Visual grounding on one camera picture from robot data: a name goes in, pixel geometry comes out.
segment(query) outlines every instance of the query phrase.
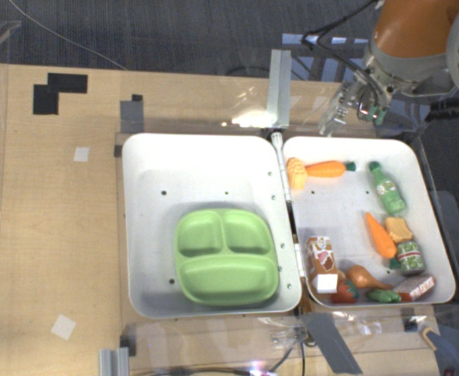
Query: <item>wooden table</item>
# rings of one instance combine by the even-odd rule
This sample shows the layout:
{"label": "wooden table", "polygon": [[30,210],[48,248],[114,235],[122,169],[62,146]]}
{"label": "wooden table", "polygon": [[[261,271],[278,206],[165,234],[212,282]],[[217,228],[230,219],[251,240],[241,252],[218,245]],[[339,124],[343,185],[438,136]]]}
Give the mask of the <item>wooden table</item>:
{"label": "wooden table", "polygon": [[[87,74],[88,92],[60,93],[59,115],[33,115],[33,87],[46,85],[49,72]],[[179,330],[182,335],[184,326],[159,324],[131,311],[121,282],[124,231],[117,220],[114,157],[120,101],[143,95],[146,129],[196,132],[202,124],[219,131],[228,125],[225,132],[235,132],[232,119],[264,110],[267,84],[254,78],[0,65],[0,376],[98,374],[99,350],[116,349],[130,323],[163,327],[166,335],[175,327],[172,338],[179,338]],[[293,82],[291,121],[314,124],[336,88]],[[89,148],[88,161],[74,161],[77,147]],[[431,308],[416,310],[432,322]],[[67,340],[51,332],[61,314],[76,323]],[[385,314],[392,323],[387,333],[350,339],[365,374],[437,374],[434,355],[420,336],[393,325],[398,315]],[[227,344],[237,344],[237,335],[245,337],[237,331],[255,322],[218,321],[235,334]],[[150,337],[159,338],[158,333]],[[269,351],[268,340],[266,334],[262,350]],[[184,354],[207,350],[196,341],[183,345]],[[318,349],[306,353],[307,374],[331,374]],[[147,369],[152,363],[135,358],[131,364]],[[300,374],[300,367],[294,352],[280,374]]]}

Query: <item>chocolate milk carton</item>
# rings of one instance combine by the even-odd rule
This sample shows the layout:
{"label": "chocolate milk carton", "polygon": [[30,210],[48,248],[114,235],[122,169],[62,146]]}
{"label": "chocolate milk carton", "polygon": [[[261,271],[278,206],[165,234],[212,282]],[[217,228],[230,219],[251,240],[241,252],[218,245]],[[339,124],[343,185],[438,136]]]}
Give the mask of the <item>chocolate milk carton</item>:
{"label": "chocolate milk carton", "polygon": [[308,280],[319,294],[338,290],[338,269],[329,237],[310,237],[306,242]]}

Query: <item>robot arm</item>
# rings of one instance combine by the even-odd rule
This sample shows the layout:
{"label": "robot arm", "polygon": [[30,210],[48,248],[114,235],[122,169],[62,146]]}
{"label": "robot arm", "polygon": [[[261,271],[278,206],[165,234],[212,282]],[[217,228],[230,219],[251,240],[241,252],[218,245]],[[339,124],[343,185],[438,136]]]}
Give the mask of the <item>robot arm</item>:
{"label": "robot arm", "polygon": [[395,92],[439,96],[459,88],[459,0],[385,0],[363,70],[334,95],[320,134],[343,125],[351,109],[381,124]]}

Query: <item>brown toy drumstick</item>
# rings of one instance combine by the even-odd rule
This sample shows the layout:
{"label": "brown toy drumstick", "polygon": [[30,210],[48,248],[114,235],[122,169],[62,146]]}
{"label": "brown toy drumstick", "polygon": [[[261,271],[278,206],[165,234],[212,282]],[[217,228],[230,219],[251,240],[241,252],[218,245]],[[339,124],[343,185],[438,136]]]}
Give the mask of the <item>brown toy drumstick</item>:
{"label": "brown toy drumstick", "polygon": [[382,283],[372,277],[369,271],[361,265],[354,265],[350,267],[346,272],[346,277],[348,277],[357,288],[380,288],[382,290],[393,289],[391,284]]}

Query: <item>black floor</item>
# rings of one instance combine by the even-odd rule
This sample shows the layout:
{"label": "black floor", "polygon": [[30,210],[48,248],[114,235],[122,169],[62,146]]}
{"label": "black floor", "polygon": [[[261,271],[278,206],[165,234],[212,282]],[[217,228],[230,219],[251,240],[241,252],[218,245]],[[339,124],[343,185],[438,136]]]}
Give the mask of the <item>black floor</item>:
{"label": "black floor", "polygon": [[[128,70],[267,75],[282,34],[301,34],[345,15],[366,0],[12,0],[56,33]],[[368,38],[368,9],[336,30]],[[117,68],[115,63],[49,33],[0,0],[0,23],[19,20],[0,62]],[[423,135],[437,190],[459,207],[459,119],[431,123]]]}

